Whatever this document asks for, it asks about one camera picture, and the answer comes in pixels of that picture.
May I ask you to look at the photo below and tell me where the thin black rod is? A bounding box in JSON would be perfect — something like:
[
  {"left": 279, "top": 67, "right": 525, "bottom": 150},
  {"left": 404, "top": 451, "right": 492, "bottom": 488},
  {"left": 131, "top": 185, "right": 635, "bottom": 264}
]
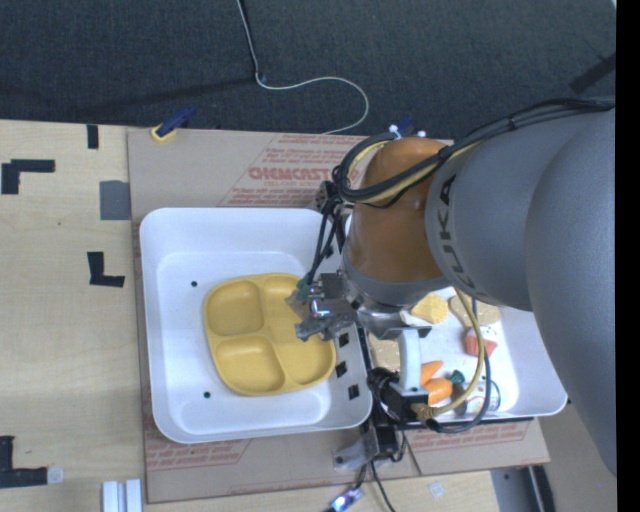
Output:
[{"left": 355, "top": 323, "right": 382, "bottom": 426}]

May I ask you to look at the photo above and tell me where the small orange carrot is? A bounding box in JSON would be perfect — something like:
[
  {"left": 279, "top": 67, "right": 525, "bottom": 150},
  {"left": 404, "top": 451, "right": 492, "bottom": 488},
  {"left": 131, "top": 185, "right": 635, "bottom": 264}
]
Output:
[{"left": 419, "top": 359, "right": 445, "bottom": 387}]

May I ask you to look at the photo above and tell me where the brown cardboard board red print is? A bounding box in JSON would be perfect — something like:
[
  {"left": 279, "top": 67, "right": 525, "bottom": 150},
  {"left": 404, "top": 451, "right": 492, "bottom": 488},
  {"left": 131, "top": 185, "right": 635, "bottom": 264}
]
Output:
[{"left": 126, "top": 127, "right": 551, "bottom": 504}]

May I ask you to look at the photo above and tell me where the black block with thin wires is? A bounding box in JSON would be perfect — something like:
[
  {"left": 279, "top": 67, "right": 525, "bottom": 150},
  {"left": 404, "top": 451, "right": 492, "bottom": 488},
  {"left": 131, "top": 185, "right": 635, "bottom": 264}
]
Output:
[
  {"left": 333, "top": 422, "right": 407, "bottom": 472},
  {"left": 314, "top": 179, "right": 347, "bottom": 212}
]

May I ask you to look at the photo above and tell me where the black cylinder on white bracket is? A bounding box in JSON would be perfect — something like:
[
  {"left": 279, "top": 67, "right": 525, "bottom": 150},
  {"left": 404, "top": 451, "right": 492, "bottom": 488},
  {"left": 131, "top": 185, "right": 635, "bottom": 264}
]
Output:
[{"left": 368, "top": 323, "right": 434, "bottom": 419}]

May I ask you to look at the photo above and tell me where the white plastic tray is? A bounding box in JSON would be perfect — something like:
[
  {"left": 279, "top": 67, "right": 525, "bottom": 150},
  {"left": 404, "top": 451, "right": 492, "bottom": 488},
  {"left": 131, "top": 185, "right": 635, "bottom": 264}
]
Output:
[
  {"left": 367, "top": 293, "right": 569, "bottom": 427},
  {"left": 138, "top": 206, "right": 374, "bottom": 445}
]

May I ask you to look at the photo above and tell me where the orange carrot with green top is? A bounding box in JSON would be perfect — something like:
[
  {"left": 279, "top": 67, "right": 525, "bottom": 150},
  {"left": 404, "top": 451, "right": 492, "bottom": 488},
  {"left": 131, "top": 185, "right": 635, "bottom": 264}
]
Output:
[{"left": 427, "top": 369, "right": 466, "bottom": 406}]

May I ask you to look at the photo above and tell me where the beige toy biscuit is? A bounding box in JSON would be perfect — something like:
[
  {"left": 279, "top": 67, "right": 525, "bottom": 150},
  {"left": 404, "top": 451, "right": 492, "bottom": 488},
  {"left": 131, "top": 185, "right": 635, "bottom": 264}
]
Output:
[{"left": 448, "top": 294, "right": 502, "bottom": 327}]

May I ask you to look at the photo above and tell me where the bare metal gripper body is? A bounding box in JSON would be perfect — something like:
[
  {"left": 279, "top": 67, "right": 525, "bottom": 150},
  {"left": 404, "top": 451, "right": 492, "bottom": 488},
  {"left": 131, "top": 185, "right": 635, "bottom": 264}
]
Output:
[{"left": 308, "top": 272, "right": 432, "bottom": 342}]

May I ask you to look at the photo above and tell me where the red and white toy pizza slice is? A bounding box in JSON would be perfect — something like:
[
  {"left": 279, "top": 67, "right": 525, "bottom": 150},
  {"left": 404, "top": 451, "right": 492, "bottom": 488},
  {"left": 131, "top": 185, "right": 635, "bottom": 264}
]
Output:
[{"left": 463, "top": 327, "right": 499, "bottom": 358}]

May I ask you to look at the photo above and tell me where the yellow divided plate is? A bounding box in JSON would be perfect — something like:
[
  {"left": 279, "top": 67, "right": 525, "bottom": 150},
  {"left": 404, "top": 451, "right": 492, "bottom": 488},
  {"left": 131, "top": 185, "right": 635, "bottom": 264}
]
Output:
[{"left": 202, "top": 272, "right": 337, "bottom": 398}]

